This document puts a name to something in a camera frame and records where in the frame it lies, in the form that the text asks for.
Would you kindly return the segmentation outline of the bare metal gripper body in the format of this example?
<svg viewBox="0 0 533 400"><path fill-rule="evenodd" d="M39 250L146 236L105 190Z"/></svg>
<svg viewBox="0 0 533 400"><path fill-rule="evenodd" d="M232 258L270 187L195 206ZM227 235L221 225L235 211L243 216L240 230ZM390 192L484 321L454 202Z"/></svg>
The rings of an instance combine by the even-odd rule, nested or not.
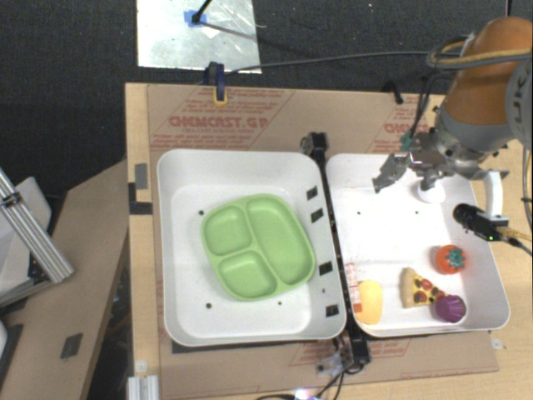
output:
<svg viewBox="0 0 533 400"><path fill-rule="evenodd" d="M486 154L465 147L447 131L417 133L411 143L409 157L410 167L424 178L457 174L466 179L482 179L486 174L480 167Z"/></svg>

